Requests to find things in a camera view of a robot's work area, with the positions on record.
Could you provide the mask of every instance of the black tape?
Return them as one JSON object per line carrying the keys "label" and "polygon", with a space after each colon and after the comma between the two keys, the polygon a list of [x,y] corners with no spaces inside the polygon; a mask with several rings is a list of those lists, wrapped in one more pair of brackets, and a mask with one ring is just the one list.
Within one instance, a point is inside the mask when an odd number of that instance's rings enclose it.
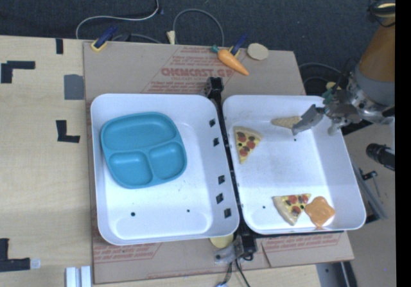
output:
{"label": "black tape", "polygon": [[0,261],[5,261],[7,259],[7,251],[8,251],[8,239],[1,238],[0,239]]}
{"label": "black tape", "polygon": [[56,54],[64,54],[64,45],[61,38],[56,38]]}
{"label": "black tape", "polygon": [[7,61],[1,64],[0,83],[12,83],[13,69],[34,69],[36,68],[35,61]]}
{"label": "black tape", "polygon": [[1,64],[0,83],[11,84],[12,79],[13,79],[13,69],[8,67],[7,64]]}
{"label": "black tape", "polygon": [[35,61],[7,61],[7,66],[12,69],[34,69]]}
{"label": "black tape", "polygon": [[0,239],[0,272],[21,271],[30,269],[30,258],[9,259],[7,238]]}
{"label": "black tape", "polygon": [[79,143],[80,136],[79,135],[67,135],[67,121],[66,120],[56,120],[57,125],[57,141],[60,142],[71,142],[71,143]]}

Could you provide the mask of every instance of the toy food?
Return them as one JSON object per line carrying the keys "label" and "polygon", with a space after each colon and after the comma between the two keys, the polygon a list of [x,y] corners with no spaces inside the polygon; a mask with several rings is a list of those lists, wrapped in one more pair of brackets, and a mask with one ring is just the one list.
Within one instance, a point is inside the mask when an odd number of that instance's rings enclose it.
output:
{"label": "toy food", "polygon": [[223,237],[210,238],[211,243],[217,248],[228,247],[232,243],[233,240],[234,240],[233,234],[229,234],[228,236],[223,236]]}
{"label": "toy food", "polygon": [[227,67],[234,69],[235,71],[244,74],[245,76],[249,75],[249,72],[246,70],[244,65],[238,61],[238,59],[230,53],[228,49],[219,49],[217,46],[213,46],[211,51],[217,53],[218,59],[223,62]]}
{"label": "toy food", "polygon": [[264,60],[268,57],[268,49],[261,44],[252,43],[247,48],[247,54],[256,60]]}
{"label": "toy food", "polygon": [[290,225],[295,225],[310,199],[311,194],[303,193],[301,195],[275,196],[273,197],[275,208],[278,213]]}
{"label": "toy food", "polygon": [[329,218],[335,215],[335,210],[323,196],[318,196],[306,206],[306,213],[316,227],[322,227]]}
{"label": "toy food", "polygon": [[292,128],[301,120],[299,116],[285,117],[285,118],[276,118],[271,120],[271,124],[275,126],[281,126],[286,128]]}
{"label": "toy food", "polygon": [[263,136],[251,128],[236,126],[234,136],[236,139],[236,149],[240,164],[243,164],[255,147],[260,143]]}

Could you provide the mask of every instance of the black cable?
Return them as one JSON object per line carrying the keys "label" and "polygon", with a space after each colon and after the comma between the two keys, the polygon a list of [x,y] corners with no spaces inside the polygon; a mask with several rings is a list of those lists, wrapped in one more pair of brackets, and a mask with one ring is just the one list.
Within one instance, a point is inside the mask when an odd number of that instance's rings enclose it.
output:
{"label": "black cable", "polygon": [[246,278],[245,278],[245,276],[244,276],[244,274],[243,274],[243,270],[240,268],[237,259],[236,259],[236,266],[237,266],[237,269],[238,269],[238,271],[240,272],[241,276],[243,277],[246,286],[247,286],[247,287],[251,287],[250,284],[249,284],[249,282],[246,280]]}
{"label": "black cable", "polygon": [[159,13],[159,10],[160,10],[159,0],[155,0],[155,6],[156,6],[155,10],[152,13],[148,14],[147,16],[140,17],[140,18],[126,17],[127,15],[123,17],[121,15],[97,15],[95,17],[88,17],[78,24],[76,28],[76,39],[79,39],[78,34],[80,31],[80,28],[82,27],[83,24],[85,24],[88,21],[96,20],[96,19],[121,20],[121,21],[145,21],[145,20],[151,19],[154,15]]}
{"label": "black cable", "polygon": [[177,32],[175,31],[175,27],[177,25],[177,20],[179,19],[179,17],[181,15],[183,15],[185,13],[188,13],[188,12],[198,12],[198,13],[202,13],[202,14],[205,14],[206,16],[210,17],[216,23],[216,25],[218,26],[218,29],[220,30],[221,38],[222,38],[222,46],[224,47],[224,42],[225,42],[224,38],[225,37],[224,37],[223,27],[221,26],[221,24],[218,22],[218,20],[212,14],[210,14],[207,11],[204,11],[204,10],[199,10],[198,8],[188,8],[187,10],[183,10],[179,14],[177,14],[176,17],[174,18],[173,30],[176,33],[176,36],[175,36],[175,43],[176,44],[178,44],[178,42],[177,42]]}
{"label": "black cable", "polygon": [[229,268],[227,269],[227,273],[225,274],[224,280],[220,282],[216,287],[221,287],[227,284],[231,278],[232,274],[232,262],[229,264]]}
{"label": "black cable", "polygon": [[141,34],[139,34],[139,33],[130,33],[130,34],[126,34],[126,35],[118,35],[118,36],[113,37],[112,41],[117,41],[117,40],[119,40],[119,39],[121,39],[122,37],[125,37],[125,36],[135,37],[135,38],[142,38],[142,39],[149,40],[150,42],[153,42],[153,43],[163,44],[162,42],[160,42],[160,41],[157,40],[157,39],[154,39],[154,38],[152,38],[152,37],[150,37],[150,36],[141,35]]}
{"label": "black cable", "polygon": [[254,255],[253,254],[250,254],[250,255],[248,255],[248,256],[246,256],[246,257],[243,257],[243,260],[244,261],[252,261],[254,259]]}
{"label": "black cable", "polygon": [[321,67],[321,68],[326,68],[326,69],[329,69],[329,70],[331,70],[331,71],[334,71],[334,72],[336,72],[336,73],[338,73],[338,74],[341,73],[341,71],[339,71],[337,68],[331,67],[330,65],[326,65],[326,64],[320,64],[320,63],[317,63],[317,62],[308,62],[308,63],[306,63],[306,64],[301,64],[301,65],[299,65],[299,69],[300,69],[300,71],[301,71],[301,70],[304,69],[304,68],[312,67],[312,66],[317,66],[317,67]]}
{"label": "black cable", "polygon": [[327,80],[327,79],[325,79],[325,78],[323,78],[323,77],[320,77],[320,76],[312,76],[312,77],[308,77],[307,79],[304,79],[304,81],[303,81],[303,85],[305,86],[306,84],[307,84],[307,82],[309,82],[309,81],[311,81],[311,80],[321,80],[322,82],[324,82],[324,83],[329,83],[330,81],[329,80]]}
{"label": "black cable", "polygon": [[338,80],[337,82],[334,84],[333,86],[333,93],[335,93],[337,91],[338,86],[340,86],[343,78],[345,78],[346,80],[348,79],[349,73],[351,72],[351,68],[349,67],[349,62],[352,60],[352,58],[349,58],[347,60],[347,62],[344,64],[340,76],[338,76]]}

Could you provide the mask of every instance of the beige object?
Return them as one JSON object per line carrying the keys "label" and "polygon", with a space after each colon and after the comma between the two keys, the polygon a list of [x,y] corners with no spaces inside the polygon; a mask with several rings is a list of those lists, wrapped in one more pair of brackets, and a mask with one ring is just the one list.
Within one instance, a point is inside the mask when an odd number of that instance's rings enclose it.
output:
{"label": "beige object", "polygon": [[233,234],[229,234],[228,236],[223,236],[223,237],[210,238],[211,243],[217,248],[228,247],[228,245],[230,245],[233,240],[234,240]]}
{"label": "beige object", "polygon": [[271,120],[271,124],[275,126],[281,126],[286,128],[293,128],[301,120],[300,116],[284,117],[284,118],[275,118]]}
{"label": "beige object", "polygon": [[326,89],[330,89],[335,85],[335,82],[328,82],[326,85]]}
{"label": "beige object", "polygon": [[167,35],[167,38],[170,44],[174,45],[175,44],[175,31],[174,30],[167,31],[166,35]]}
{"label": "beige object", "polygon": [[268,49],[261,44],[252,43],[247,48],[247,53],[250,57],[256,60],[264,60],[268,57]]}

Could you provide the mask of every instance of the cardboard sheet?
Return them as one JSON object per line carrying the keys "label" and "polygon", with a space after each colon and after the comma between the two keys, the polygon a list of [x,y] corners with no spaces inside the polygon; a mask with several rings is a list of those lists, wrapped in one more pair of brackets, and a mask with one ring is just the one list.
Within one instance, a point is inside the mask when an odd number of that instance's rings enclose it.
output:
{"label": "cardboard sheet", "polygon": [[[249,70],[243,76],[225,67],[200,46],[108,43],[101,53],[83,43],[89,176],[91,184],[92,251],[94,283],[113,283],[160,277],[226,272],[214,263],[214,246],[208,239],[114,246],[100,236],[96,223],[90,105],[105,93],[199,94],[210,76],[222,77],[223,100],[234,94],[304,94],[292,52],[270,51],[262,61],[239,60]],[[258,239],[253,261],[244,270],[350,260],[353,252],[346,232],[321,236],[283,236]]]}

